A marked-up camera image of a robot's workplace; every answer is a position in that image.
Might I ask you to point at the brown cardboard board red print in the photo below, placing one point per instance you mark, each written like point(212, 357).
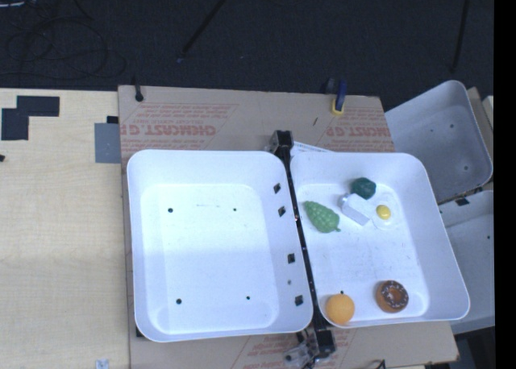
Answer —
point(250, 121)

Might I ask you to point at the white carton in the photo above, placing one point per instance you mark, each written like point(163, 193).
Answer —
point(355, 208)

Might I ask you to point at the brown doughnut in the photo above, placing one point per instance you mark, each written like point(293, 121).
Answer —
point(392, 296)

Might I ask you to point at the dark green broccoli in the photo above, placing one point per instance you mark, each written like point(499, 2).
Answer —
point(363, 187)

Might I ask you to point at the white fried egg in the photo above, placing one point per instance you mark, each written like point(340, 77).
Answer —
point(384, 213)

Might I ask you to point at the orange fruit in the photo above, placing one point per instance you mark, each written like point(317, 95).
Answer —
point(340, 308)

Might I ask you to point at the green grapes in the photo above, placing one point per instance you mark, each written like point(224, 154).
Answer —
point(321, 217)

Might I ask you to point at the white plastic tray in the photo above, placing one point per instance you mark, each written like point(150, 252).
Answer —
point(375, 254)
point(209, 246)
point(439, 142)
point(471, 254)

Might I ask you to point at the thin black rod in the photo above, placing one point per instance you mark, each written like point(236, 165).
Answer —
point(300, 234)

